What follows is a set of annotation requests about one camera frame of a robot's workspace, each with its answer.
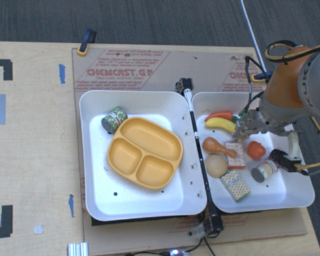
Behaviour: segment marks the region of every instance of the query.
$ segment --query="yellow plate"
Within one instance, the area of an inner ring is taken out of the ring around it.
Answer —
[[[108,148],[110,166],[125,178],[150,189],[166,186],[182,158],[180,139],[142,117],[126,119]]]

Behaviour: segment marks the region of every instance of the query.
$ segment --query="green can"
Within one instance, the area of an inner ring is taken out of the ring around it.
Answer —
[[[127,113],[121,107],[116,107],[101,120],[101,123],[103,128],[106,129],[109,134],[112,134],[127,118]]]

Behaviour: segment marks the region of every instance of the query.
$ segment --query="yellow banana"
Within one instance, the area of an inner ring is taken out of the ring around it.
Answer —
[[[205,126],[206,127],[216,127],[216,128],[222,128],[226,131],[228,131],[229,133],[234,133],[236,130],[236,124],[233,123],[232,121],[229,121],[225,118],[221,118],[221,117],[213,117],[208,119],[205,122]]]

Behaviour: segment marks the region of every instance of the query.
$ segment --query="black corner marker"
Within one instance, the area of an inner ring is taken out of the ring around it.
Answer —
[[[13,205],[1,206],[0,238],[10,237],[13,233]]]
[[[13,67],[12,61],[9,59],[0,59],[0,66],[4,69],[4,81],[13,80]]]

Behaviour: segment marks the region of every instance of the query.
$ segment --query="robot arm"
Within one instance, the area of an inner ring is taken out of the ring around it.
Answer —
[[[235,140],[268,131],[286,136],[292,131],[286,131],[285,127],[298,118],[320,117],[320,46],[291,48],[281,58],[259,98],[259,106],[247,110],[238,120]]]

